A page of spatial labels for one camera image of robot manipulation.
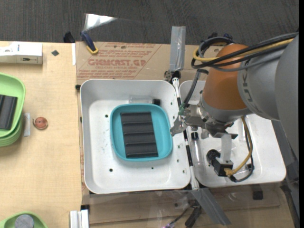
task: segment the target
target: black slot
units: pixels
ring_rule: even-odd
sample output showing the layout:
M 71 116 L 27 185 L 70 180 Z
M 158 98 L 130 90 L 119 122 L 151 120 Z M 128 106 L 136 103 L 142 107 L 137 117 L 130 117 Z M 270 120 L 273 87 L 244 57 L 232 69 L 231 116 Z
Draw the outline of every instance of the black slot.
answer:
M 11 129 L 16 105 L 17 97 L 0 95 L 0 129 Z
M 158 157 L 151 112 L 121 113 L 127 158 Z

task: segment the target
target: green container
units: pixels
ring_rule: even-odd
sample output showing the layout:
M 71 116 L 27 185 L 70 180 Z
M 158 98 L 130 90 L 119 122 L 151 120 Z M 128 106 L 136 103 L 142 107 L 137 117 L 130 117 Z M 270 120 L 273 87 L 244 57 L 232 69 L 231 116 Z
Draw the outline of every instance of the green container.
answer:
M 0 129 L 0 138 L 10 135 L 16 130 L 21 117 L 22 108 L 25 99 L 25 86 L 23 82 L 8 74 L 0 73 L 0 95 L 17 97 L 17 105 L 10 130 Z
M 0 138 L 0 147 L 11 145 L 20 137 L 22 132 L 22 123 L 23 118 L 21 117 L 13 132 L 3 138 Z
M 3 221 L 0 221 L 0 228 L 15 228 L 16 219 L 20 215 L 30 215 L 34 219 L 34 228 L 48 228 L 46 223 L 44 223 L 44 221 L 37 214 L 29 211 L 14 214 Z

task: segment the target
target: wire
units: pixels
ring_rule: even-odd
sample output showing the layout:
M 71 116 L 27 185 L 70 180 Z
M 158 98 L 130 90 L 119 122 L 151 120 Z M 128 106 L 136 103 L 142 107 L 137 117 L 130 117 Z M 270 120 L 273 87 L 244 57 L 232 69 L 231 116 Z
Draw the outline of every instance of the wire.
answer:
M 233 40 L 227 38 L 227 37 L 213 37 L 209 38 L 207 40 L 204 40 L 198 47 L 198 54 L 200 55 L 201 58 L 204 57 L 205 51 L 211 46 L 216 43 L 221 43 L 224 42 L 227 45 L 230 43 L 234 43 Z
M 248 150 L 250 150 L 250 144 L 249 144 L 249 140 L 248 140 L 248 134 L 247 134 L 246 131 L 245 131 L 245 139 L 246 139 L 247 148 L 248 148 Z M 245 177 L 243 177 L 243 178 L 241 178 L 241 179 L 236 179 L 236 178 L 232 175 L 232 176 L 230 176 L 230 179 L 231 179 L 233 182 L 242 182 L 242 181 L 245 181 L 245 180 L 247 180 L 247 179 L 252 175 L 253 170 L 254 170 L 254 168 L 255 168 L 255 167 L 254 167 L 254 164 L 253 164 L 253 157 L 252 157 L 252 154 L 251 154 L 251 156 L 250 156 L 250 161 L 251 161 L 251 169 L 250 169 L 248 175 L 245 176 Z
M 187 96 L 186 96 L 184 102 L 183 102 L 183 103 L 180 105 L 180 107 L 179 107 L 179 113 L 178 113 L 178 115 L 183 115 L 184 110 L 185 110 L 185 107 L 188 105 L 188 102 L 189 102 L 189 100 L 191 99 L 191 96 L 192 96 L 192 94 L 193 94 L 193 92 L 194 92 L 195 86 L 196 86 L 196 84 L 197 84 L 199 78 L 200 78 L 200 71 L 197 70 L 197 71 L 196 71 L 196 74 L 195 74 L 195 76 L 194 76 L 194 79 L 193 79 L 193 81 L 192 81 L 191 88 L 190 88 L 190 90 L 189 90 L 189 92 L 188 92 L 188 94 L 187 94 Z
M 169 224 L 167 224 L 166 226 L 164 226 L 163 228 L 173 228 L 173 224 L 175 222 L 177 222 L 181 217 L 183 217 L 183 215 L 188 211 L 188 209 L 192 207 L 192 206 L 189 206 L 187 207 L 175 220 L 171 221 Z
M 245 49 L 241 49 L 239 51 L 236 51 L 236 52 L 233 52 L 233 53 L 230 53 L 230 54 L 227 54 L 225 56 L 222 56 L 222 57 L 217 57 L 216 59 L 214 60 L 207 60 L 205 63 L 206 63 L 206 66 L 209 66 L 209 65 L 212 65 L 212 64 L 215 64 L 217 62 L 220 62 L 222 60 L 225 60 L 225 59 L 229 59 L 229 58 L 233 58 L 235 56 L 240 56 L 242 53 L 246 53 L 246 52 L 249 52 L 249 51 L 253 51 L 255 49 L 259 49 L 259 48 L 262 48 L 264 46 L 269 46 L 269 45 L 273 45 L 277 42 L 284 42 L 286 40 L 289 40 L 289 39 L 293 39 L 294 37 L 296 37 L 299 33 L 292 33 L 292 34 L 288 34 L 288 35 L 283 35 L 283 36 L 280 36 L 280 37 L 276 37 L 276 38 L 272 38 L 272 39 L 269 39 L 267 41 L 264 41 L 264 42 L 261 42 L 259 44 L 256 44 L 256 45 L 253 45 L 253 46 L 250 46 L 250 47 L 247 47 Z M 195 50 L 193 52 L 193 58 L 196 60 L 196 55 L 197 53 L 197 50 Z
M 248 135 L 248 141 L 249 141 L 249 145 L 250 145 L 250 151 L 249 151 L 247 157 L 243 160 L 243 162 L 238 167 L 236 167 L 235 169 L 232 170 L 230 168 L 224 168 L 224 171 L 225 171 L 225 173 L 226 173 L 226 175 L 228 177 L 236 174 L 246 164 L 246 162 L 249 160 L 249 158 L 250 158 L 250 156 L 252 154 L 252 146 L 253 146 L 253 144 L 252 144 L 252 140 L 251 140 L 251 135 L 250 135 L 247 123 L 245 121 L 245 117 L 242 116 L 241 118 L 242 118 L 242 121 L 243 121 L 245 132 Z
M 247 68 L 250 68 L 250 67 L 255 67 L 255 66 L 260 65 L 260 64 L 269 63 L 269 62 L 277 60 L 279 58 L 280 58 L 280 56 L 276 56 L 276 57 L 273 57 L 273 58 L 270 58 L 270 59 L 267 59 L 267 60 L 263 60 L 263 61 L 259 61 L 259 62 L 255 62 L 255 63 L 250 63 L 249 65 L 245 65 L 245 66 L 237 67 L 237 68 L 214 67 L 214 69 L 216 69 L 218 71 L 222 71 L 222 72 L 235 72 L 235 71 L 247 69 Z
M 279 47 L 279 46 L 282 46 L 282 45 L 288 45 L 292 40 L 293 39 L 287 39 L 287 40 L 276 42 L 276 43 L 273 43 L 273 44 L 270 44 L 270 45 L 267 45 L 267 46 L 260 46 L 260 47 L 255 48 L 255 49 L 251 49 L 251 47 L 247 47 L 245 49 L 239 50 L 239 51 L 234 52 L 234 53 L 230 53 L 230 54 L 222 56 L 222 57 L 210 57 L 210 58 L 198 57 L 198 56 L 196 56 L 196 53 L 197 53 L 199 48 L 197 48 L 193 52 L 193 58 L 197 61 L 200 61 L 200 62 L 209 62 L 209 64 L 210 64 L 210 62 L 212 62 L 214 64 L 216 62 L 220 62 L 220 61 L 223 61 L 225 59 L 234 58 L 236 56 L 237 57 L 247 56 L 247 55 L 250 55 L 252 53 L 265 51 L 267 49 Z
M 246 57 L 243 57 L 243 58 L 240 58 L 240 59 L 231 61 L 231 62 L 216 64 L 216 65 L 214 65 L 214 66 L 212 66 L 212 67 L 215 68 L 215 69 L 218 69 L 219 67 L 228 66 L 228 65 L 231 65 L 231 64 L 235 64 L 235 63 L 247 61 L 247 60 L 252 59 L 252 58 L 254 58 L 254 57 L 258 57 L 258 56 L 262 56 L 262 55 L 265 55 L 265 54 L 269 54 L 269 53 L 272 53 L 272 52 L 275 52 L 275 51 L 279 51 L 279 50 L 281 50 L 281 49 L 284 49 L 285 47 L 286 47 L 286 46 L 283 45 L 283 46 L 280 46 L 280 47 L 277 47 L 277 48 L 272 48 L 272 49 L 269 49 L 269 50 L 266 50 L 266 51 L 257 52 L 257 53 L 255 53 L 255 54 L 253 54 L 253 55 L 248 55 L 248 56 L 246 56 Z

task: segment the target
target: black carpet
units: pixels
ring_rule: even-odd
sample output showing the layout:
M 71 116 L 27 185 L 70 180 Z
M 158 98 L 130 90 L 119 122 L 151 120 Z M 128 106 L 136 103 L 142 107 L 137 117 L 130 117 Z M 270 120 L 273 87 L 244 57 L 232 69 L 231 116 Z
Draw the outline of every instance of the black carpet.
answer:
M 299 0 L 0 0 L 0 40 L 63 42 L 67 31 L 80 40 L 84 13 L 126 19 L 91 30 L 95 41 L 169 44 L 171 26 L 186 26 L 186 44 L 217 32 L 252 45 L 299 27 Z

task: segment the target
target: copper coin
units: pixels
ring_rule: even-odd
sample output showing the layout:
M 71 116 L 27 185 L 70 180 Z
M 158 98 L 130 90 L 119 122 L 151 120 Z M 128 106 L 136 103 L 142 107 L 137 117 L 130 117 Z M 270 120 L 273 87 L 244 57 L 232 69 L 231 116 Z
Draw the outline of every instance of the copper coin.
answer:
M 34 126 L 36 128 L 38 128 L 39 130 L 43 130 L 46 129 L 48 127 L 48 121 L 47 119 L 45 119 L 44 117 L 37 117 L 34 122 L 33 122 Z

